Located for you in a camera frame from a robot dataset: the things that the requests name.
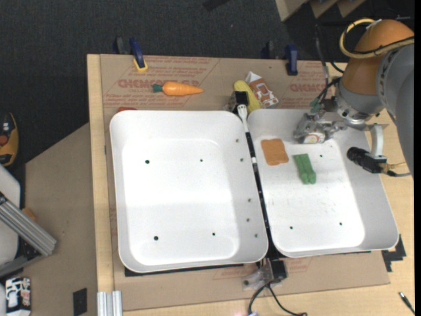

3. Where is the white plastic tray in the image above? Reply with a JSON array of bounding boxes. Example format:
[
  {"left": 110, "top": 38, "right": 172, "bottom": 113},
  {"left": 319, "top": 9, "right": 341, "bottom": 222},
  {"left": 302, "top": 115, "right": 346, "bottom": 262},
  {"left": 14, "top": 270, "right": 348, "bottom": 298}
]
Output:
[
  {"left": 246, "top": 107, "right": 400, "bottom": 259},
  {"left": 109, "top": 109, "right": 269, "bottom": 273}
]

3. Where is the small white and red can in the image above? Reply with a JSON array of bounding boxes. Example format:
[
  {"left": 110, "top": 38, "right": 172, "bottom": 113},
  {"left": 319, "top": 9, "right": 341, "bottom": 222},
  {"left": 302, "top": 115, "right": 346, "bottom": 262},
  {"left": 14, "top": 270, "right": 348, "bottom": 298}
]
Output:
[{"left": 302, "top": 130, "right": 326, "bottom": 145}]

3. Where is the green ridged block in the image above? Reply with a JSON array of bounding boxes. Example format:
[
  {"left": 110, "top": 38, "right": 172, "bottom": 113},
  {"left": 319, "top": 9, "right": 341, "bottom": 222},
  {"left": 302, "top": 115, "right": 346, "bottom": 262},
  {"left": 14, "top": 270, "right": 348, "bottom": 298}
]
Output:
[{"left": 292, "top": 153, "right": 318, "bottom": 186}]

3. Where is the brown cardboard board, red print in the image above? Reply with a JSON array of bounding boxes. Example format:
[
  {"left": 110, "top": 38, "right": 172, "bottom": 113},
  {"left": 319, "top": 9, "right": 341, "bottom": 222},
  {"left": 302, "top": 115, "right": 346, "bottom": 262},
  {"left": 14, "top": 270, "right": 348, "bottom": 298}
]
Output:
[{"left": 99, "top": 53, "right": 391, "bottom": 311}]

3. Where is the yellow corn cob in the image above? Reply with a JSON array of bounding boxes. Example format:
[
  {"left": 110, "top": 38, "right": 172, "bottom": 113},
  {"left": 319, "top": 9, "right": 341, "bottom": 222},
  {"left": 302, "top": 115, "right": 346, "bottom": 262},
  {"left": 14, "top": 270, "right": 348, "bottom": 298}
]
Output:
[{"left": 233, "top": 80, "right": 261, "bottom": 110}]

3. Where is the orange carrot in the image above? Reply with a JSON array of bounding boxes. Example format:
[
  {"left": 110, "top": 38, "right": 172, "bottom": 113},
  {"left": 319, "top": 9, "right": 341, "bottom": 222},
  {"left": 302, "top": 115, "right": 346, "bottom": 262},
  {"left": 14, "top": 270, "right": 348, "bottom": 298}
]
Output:
[{"left": 152, "top": 80, "right": 205, "bottom": 97}]

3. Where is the black and white carton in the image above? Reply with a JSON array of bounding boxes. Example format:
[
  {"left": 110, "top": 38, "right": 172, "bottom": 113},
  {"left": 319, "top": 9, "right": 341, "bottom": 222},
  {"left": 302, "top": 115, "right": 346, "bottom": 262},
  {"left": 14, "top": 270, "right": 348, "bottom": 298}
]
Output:
[{"left": 4, "top": 276, "right": 33, "bottom": 316}]

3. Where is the black cylinder on white bracket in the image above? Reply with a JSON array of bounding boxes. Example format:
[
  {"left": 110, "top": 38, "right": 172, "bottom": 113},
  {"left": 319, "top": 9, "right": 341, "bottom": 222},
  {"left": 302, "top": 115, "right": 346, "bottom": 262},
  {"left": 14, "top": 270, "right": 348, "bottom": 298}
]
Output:
[{"left": 346, "top": 123, "right": 388, "bottom": 174}]

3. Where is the orange bread slice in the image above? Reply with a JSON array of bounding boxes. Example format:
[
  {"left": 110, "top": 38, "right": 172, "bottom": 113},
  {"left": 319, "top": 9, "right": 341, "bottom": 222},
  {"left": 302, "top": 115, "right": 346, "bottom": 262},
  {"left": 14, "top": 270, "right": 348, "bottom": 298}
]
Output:
[{"left": 260, "top": 138, "right": 290, "bottom": 167}]

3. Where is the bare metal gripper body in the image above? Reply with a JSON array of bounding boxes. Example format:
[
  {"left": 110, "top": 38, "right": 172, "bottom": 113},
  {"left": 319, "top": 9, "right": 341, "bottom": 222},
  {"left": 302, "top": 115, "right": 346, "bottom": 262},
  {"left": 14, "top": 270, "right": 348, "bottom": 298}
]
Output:
[{"left": 308, "top": 99, "right": 372, "bottom": 134}]

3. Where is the white and brown carton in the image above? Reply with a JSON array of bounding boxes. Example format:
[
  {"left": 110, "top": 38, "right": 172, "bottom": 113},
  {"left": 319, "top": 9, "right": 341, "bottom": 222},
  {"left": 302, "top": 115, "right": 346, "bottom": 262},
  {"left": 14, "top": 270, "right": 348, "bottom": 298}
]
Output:
[{"left": 245, "top": 70, "right": 280, "bottom": 109}]

